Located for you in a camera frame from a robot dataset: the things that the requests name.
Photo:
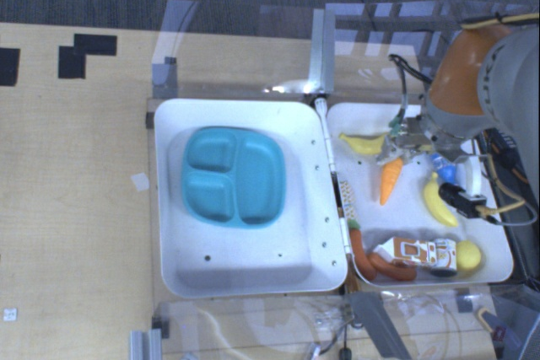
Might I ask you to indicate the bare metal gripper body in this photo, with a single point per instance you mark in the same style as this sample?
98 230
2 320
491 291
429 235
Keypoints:
412 135

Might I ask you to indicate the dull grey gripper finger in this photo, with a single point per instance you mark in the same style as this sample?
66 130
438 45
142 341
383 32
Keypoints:
408 158
385 156

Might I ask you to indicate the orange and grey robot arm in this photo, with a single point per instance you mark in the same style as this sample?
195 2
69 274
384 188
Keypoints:
506 80

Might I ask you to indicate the yellow banana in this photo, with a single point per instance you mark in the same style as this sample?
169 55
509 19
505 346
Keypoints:
436 202
363 143

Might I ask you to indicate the orange carrot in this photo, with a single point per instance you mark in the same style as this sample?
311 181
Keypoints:
390 181

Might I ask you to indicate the clear bottle with blue label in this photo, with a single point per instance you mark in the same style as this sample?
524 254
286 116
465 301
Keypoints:
446 170

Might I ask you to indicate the orange and white patterned packet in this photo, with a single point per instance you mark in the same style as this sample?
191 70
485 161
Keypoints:
347 198

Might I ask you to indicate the white plastic tray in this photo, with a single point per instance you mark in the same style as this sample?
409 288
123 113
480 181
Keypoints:
253 265
405 219

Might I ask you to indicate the orange and white carton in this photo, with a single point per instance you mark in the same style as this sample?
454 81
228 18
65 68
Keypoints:
407 250

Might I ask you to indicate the red sausage with green end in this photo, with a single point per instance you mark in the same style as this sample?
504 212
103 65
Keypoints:
360 253

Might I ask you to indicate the orange and white can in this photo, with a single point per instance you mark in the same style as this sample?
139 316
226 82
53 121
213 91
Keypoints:
445 255

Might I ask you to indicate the yellow lemon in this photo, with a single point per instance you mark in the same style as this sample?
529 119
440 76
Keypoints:
468 256

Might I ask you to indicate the blue divided plate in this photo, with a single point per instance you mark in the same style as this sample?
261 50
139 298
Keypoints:
253 181

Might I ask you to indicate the black cylinder on white bracket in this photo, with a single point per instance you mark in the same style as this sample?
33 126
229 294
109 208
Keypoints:
460 198

